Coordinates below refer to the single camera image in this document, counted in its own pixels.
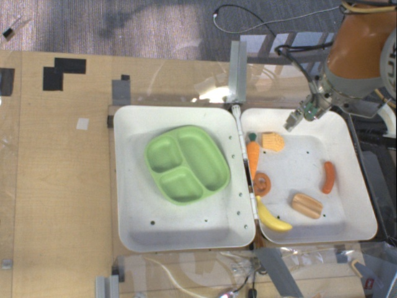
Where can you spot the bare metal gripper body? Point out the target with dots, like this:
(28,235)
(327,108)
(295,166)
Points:
(324,99)

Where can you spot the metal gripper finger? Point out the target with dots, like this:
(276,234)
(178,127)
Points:
(291,121)

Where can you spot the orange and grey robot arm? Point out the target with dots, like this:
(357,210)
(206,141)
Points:
(356,48)

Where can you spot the yellow biscuit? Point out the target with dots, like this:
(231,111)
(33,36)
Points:
(273,141)

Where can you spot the white plastic tray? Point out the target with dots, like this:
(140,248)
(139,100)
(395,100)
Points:
(173,228)
(301,169)

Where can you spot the thin black and white rod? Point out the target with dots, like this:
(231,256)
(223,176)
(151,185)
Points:
(241,135)

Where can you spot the orange carrot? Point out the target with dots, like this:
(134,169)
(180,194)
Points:
(253,157)

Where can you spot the orange sausage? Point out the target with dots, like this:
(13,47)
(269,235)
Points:
(328,178)

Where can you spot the tan bread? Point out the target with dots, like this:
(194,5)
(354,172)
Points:
(307,206)

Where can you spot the green divided plate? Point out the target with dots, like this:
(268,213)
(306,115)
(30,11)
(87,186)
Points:
(198,157)

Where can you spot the yellow banana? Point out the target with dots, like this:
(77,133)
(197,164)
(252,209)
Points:
(271,220)

